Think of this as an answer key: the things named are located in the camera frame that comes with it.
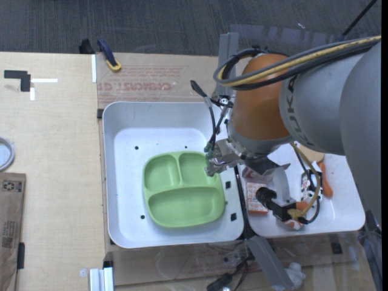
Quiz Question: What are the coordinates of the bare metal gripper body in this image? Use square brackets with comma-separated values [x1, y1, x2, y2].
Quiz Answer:
[211, 138, 247, 167]

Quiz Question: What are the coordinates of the green divided plate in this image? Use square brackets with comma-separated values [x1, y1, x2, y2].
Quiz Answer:
[141, 151, 227, 229]

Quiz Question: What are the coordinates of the brown cardboard board, red print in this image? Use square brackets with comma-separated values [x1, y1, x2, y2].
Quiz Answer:
[95, 52, 365, 286]

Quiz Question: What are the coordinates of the brown paper envelope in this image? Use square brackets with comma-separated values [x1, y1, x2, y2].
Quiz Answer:
[0, 172, 27, 291]

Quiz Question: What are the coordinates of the white plastic tray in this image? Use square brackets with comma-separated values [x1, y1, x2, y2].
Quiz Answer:
[102, 101, 245, 250]
[237, 143, 366, 239]

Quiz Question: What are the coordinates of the red and white packet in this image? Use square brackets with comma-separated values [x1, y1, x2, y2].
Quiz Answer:
[241, 166, 273, 183]

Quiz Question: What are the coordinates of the black and white packet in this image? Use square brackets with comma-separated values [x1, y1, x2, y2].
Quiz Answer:
[301, 169, 319, 201]

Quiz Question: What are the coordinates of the black cylinder on white bracket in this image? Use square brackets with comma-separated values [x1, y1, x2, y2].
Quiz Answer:
[255, 163, 299, 222]

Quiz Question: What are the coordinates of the orange and white carton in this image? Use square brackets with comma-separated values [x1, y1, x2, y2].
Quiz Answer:
[244, 181, 270, 215]

